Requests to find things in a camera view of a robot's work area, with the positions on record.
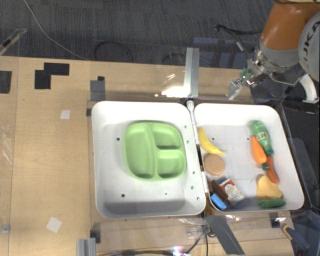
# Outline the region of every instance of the green plate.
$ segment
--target green plate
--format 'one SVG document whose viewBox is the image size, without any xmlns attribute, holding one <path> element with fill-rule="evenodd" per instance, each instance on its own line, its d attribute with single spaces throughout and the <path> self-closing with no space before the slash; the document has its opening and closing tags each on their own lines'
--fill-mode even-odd
<svg viewBox="0 0 320 256">
<path fill-rule="evenodd" d="M 137 179 L 158 181 L 180 176 L 187 167 L 180 132 L 161 122 L 136 122 L 124 134 L 124 159 Z"/>
</svg>

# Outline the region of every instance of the orange carrot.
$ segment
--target orange carrot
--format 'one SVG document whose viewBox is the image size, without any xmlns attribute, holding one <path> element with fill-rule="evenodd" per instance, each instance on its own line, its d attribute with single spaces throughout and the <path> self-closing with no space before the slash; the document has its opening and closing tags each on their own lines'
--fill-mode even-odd
<svg viewBox="0 0 320 256">
<path fill-rule="evenodd" d="M 254 158 L 260 165 L 262 165 L 267 161 L 266 153 L 255 136 L 252 136 L 251 140 Z"/>
<path fill-rule="evenodd" d="M 266 164 L 269 166 L 269 170 L 266 171 L 266 175 L 272 183 L 277 184 L 279 182 L 279 178 L 275 172 L 273 161 L 274 160 L 271 155 L 266 157 Z"/>
</svg>

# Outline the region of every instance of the dark floor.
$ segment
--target dark floor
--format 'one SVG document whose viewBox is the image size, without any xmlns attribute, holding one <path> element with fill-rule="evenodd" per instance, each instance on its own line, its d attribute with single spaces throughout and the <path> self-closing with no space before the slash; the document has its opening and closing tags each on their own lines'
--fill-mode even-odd
<svg viewBox="0 0 320 256">
<path fill-rule="evenodd" d="M 244 55 L 216 24 L 242 31 L 261 31 L 273 0 L 0 0 L 0 42 L 15 29 L 27 29 L 9 56 L 88 59 L 146 64 L 184 65 L 187 47 L 200 48 L 202 67 L 244 67 Z M 253 52 L 258 35 L 242 37 Z M 274 99 L 283 86 L 270 80 L 252 91 L 255 98 Z M 303 96 L 301 87 L 291 92 Z M 276 101 L 267 104 L 276 107 Z M 319 114 L 284 109 L 287 135 L 304 142 L 315 188 L 319 188 Z M 318 206 L 319 197 L 314 201 Z"/>
</svg>

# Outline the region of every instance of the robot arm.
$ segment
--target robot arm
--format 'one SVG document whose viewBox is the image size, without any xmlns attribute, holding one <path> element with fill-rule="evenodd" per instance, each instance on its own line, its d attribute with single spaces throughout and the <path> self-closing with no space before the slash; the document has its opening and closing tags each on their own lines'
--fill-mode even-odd
<svg viewBox="0 0 320 256">
<path fill-rule="evenodd" d="M 306 73 L 319 81 L 319 24 L 320 4 L 276 1 L 254 57 L 247 61 L 239 78 L 230 83 L 229 100 L 233 100 L 243 88 L 254 88 L 270 77 L 291 86 L 301 82 L 308 102 L 317 102 L 319 98 L 312 80 L 305 75 L 298 77 L 290 70 L 300 62 Z"/>
</svg>

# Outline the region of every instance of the toy banana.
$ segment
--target toy banana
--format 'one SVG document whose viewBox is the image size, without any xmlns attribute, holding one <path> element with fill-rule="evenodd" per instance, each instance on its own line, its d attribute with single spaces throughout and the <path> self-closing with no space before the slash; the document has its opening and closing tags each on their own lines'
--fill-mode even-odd
<svg viewBox="0 0 320 256">
<path fill-rule="evenodd" d="M 225 152 L 221 151 L 211 141 L 208 140 L 204 129 L 199 128 L 198 129 L 198 135 L 199 135 L 200 146 L 205 151 L 207 151 L 210 154 L 221 154 L 221 155 L 225 154 Z"/>
</svg>

